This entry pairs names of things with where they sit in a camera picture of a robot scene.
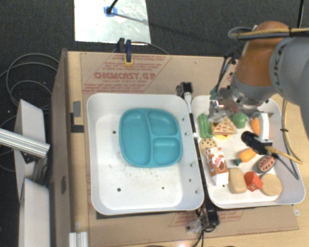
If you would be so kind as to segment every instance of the black floor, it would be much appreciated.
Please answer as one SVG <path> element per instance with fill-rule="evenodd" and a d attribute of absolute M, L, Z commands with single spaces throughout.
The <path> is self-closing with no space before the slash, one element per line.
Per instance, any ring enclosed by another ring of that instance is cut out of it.
<path fill-rule="evenodd" d="M 221 56 L 231 46 L 229 29 L 267 20 L 296 27 L 300 0 L 146 0 L 150 34 L 156 44 L 174 55 Z M 303 27 L 309 27 L 309 0 L 305 0 Z M 17 57 L 40 52 L 59 58 L 69 50 L 112 51 L 114 45 L 74 41 L 74 0 L 0 0 L 0 74 Z M 160 53 L 138 46 L 136 52 Z M 42 58 L 30 61 L 54 62 Z M 51 88 L 55 74 L 48 68 L 27 66 L 14 70 L 10 86 L 21 80 L 37 80 Z M 48 103 L 46 90 L 33 84 L 16 88 L 14 96 L 38 106 Z M 0 79 L 0 124 L 16 113 Z M 12 130 L 13 120 L 4 128 Z M 0 163 L 13 169 L 11 154 Z M 14 173 L 0 169 L 0 246 L 18 245 L 18 197 Z"/>

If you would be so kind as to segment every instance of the toy food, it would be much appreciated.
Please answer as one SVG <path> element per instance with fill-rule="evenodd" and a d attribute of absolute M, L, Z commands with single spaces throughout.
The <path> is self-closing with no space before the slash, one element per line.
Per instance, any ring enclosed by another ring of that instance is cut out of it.
<path fill-rule="evenodd" d="M 261 177 L 263 183 L 261 191 L 267 196 L 277 196 L 283 190 L 280 179 L 273 174 L 265 174 Z"/>
<path fill-rule="evenodd" d="M 258 118 L 254 118 L 251 122 L 253 132 L 259 136 L 260 135 L 260 121 Z"/>
<path fill-rule="evenodd" d="M 204 138 L 199 143 L 200 152 L 205 155 L 205 152 L 209 148 L 217 147 L 216 141 L 211 138 Z"/>
<path fill-rule="evenodd" d="M 263 186 L 261 179 L 253 171 L 247 172 L 244 175 L 244 178 L 245 178 L 247 188 L 251 190 L 252 192 L 256 189 L 261 189 Z"/>
<path fill-rule="evenodd" d="M 213 147 L 206 150 L 206 161 L 210 174 L 216 185 L 224 185 L 229 182 L 229 171 L 225 156 L 221 147 Z"/>
<path fill-rule="evenodd" d="M 201 138 L 213 137 L 211 123 L 208 121 L 208 118 L 205 115 L 205 113 L 202 113 L 198 116 L 198 123 L 199 123 Z"/>
<path fill-rule="evenodd" d="M 257 153 L 252 148 L 247 148 L 239 154 L 239 159 L 235 159 L 233 163 L 239 166 L 240 163 L 248 162 L 256 155 Z"/>
<path fill-rule="evenodd" d="M 262 157 L 257 163 L 256 168 L 260 173 L 268 172 L 276 163 L 276 159 L 271 155 Z"/>
<path fill-rule="evenodd" d="M 247 189 L 242 171 L 237 168 L 229 168 L 229 188 L 234 194 L 244 193 Z"/>
<path fill-rule="evenodd" d="M 213 126 L 212 133 L 215 135 L 230 135 L 237 133 L 237 130 L 233 122 L 228 117 L 225 117 L 216 126 Z"/>
<path fill-rule="evenodd" d="M 227 140 L 231 137 L 231 135 L 223 135 L 223 134 L 216 134 L 215 135 L 215 138 L 218 139 L 218 140 Z"/>
<path fill-rule="evenodd" d="M 238 128 L 238 129 L 241 129 L 241 128 L 244 128 L 245 127 L 245 124 L 246 124 L 246 114 L 245 113 L 234 113 L 232 115 L 232 122 L 233 124 Z"/>

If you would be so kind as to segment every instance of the toy milk carton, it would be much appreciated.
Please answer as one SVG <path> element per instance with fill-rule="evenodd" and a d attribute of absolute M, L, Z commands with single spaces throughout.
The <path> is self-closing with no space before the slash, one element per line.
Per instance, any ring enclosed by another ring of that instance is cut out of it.
<path fill-rule="evenodd" d="M 229 171 L 221 147 L 209 148 L 205 152 L 210 174 L 217 186 L 228 184 Z"/>

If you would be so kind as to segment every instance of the toy pizza slice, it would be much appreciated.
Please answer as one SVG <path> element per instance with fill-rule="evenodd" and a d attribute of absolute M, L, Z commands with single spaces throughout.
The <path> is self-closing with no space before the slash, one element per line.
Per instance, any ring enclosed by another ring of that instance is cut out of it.
<path fill-rule="evenodd" d="M 218 123 L 218 125 L 215 127 L 213 130 L 213 134 L 216 135 L 229 135 L 229 134 L 235 134 L 237 133 L 236 131 L 236 126 L 233 124 L 233 122 L 225 117 L 221 122 Z"/>

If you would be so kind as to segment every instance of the white tray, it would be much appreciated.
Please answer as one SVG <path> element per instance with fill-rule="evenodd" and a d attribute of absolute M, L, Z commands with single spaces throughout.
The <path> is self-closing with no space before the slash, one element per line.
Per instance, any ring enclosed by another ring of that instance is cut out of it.
<path fill-rule="evenodd" d="M 130 165 L 119 147 L 119 120 L 134 108 L 167 111 L 178 121 L 182 157 L 169 167 Z M 204 199 L 187 105 L 175 95 L 92 95 L 87 102 L 94 208 L 104 215 L 197 209 Z"/>
<path fill-rule="evenodd" d="M 196 130 L 199 133 L 198 128 L 198 116 L 202 113 L 208 115 L 209 113 L 209 96 L 197 96 L 192 101 L 192 110 L 194 113 Z M 281 129 L 281 113 L 279 107 L 273 100 L 269 100 L 268 103 L 264 103 L 259 107 L 260 111 L 273 113 L 269 118 L 269 139 L 273 141 L 273 146 L 280 151 L 286 151 Z M 232 160 L 238 158 L 238 153 L 246 149 L 247 146 L 241 140 L 241 134 L 245 131 L 252 131 L 249 122 L 246 122 L 246 127 L 244 129 L 237 129 L 237 134 L 234 134 L 228 140 L 218 140 L 215 141 L 219 147 L 222 147 L 223 153 L 225 155 L 227 166 L 236 167 Z M 254 171 L 254 164 L 262 156 L 257 155 L 251 161 L 247 163 L 241 163 L 238 167 L 241 169 L 243 174 L 248 171 Z M 285 157 L 281 157 L 287 165 L 290 166 L 290 162 Z M 296 204 L 300 203 L 305 197 L 304 185 L 298 170 L 297 165 L 295 165 L 297 174 L 300 180 L 296 180 L 291 173 L 283 166 L 282 163 L 276 162 L 275 166 L 269 171 L 269 173 L 275 174 L 279 177 L 283 185 L 283 191 L 279 196 L 269 197 L 264 195 L 260 190 L 255 190 L 251 192 L 247 190 L 245 193 L 233 194 L 229 191 L 228 185 L 216 186 L 213 182 L 208 165 L 206 163 L 205 157 L 202 155 L 203 167 L 205 172 L 205 177 L 207 181 L 208 191 L 213 203 L 224 209 L 229 208 L 244 208 L 244 207 L 258 207 L 258 206 L 269 206 L 269 205 L 282 205 L 282 204 Z"/>

